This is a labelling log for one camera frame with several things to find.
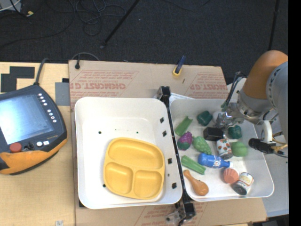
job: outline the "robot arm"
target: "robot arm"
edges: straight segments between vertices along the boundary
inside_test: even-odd
[[[225,114],[217,120],[219,125],[217,123],[216,126],[228,127],[247,120],[254,124],[262,123],[266,132],[269,122],[262,121],[260,117],[274,108],[288,144],[287,80],[288,56],[277,50],[265,52],[252,67],[239,91],[237,103],[227,105]]]

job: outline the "screen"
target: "screen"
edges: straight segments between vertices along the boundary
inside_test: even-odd
[[[0,127],[8,145],[54,130],[33,94],[0,100]]]

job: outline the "tin can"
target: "tin can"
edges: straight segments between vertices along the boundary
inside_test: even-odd
[[[247,172],[242,172],[239,175],[238,181],[233,185],[233,189],[240,195],[246,195],[251,188],[254,178]]]
[[[223,138],[216,141],[216,148],[218,155],[224,160],[230,159],[233,156],[230,142],[228,139]]]

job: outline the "green cucumber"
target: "green cucumber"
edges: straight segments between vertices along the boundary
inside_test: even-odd
[[[192,160],[190,157],[188,157],[186,155],[184,155],[181,158],[181,163],[184,167],[187,167],[199,174],[202,174],[202,175],[205,174],[206,167],[204,167],[203,165],[199,164],[198,162]]]

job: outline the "white cable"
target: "white cable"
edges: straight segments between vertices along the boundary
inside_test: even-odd
[[[0,9],[0,12],[1,12],[1,11],[4,11],[4,10],[6,10],[6,9],[12,8],[12,7],[13,7],[13,5],[11,5],[11,6],[7,7],[7,8],[2,8],[2,9]]]

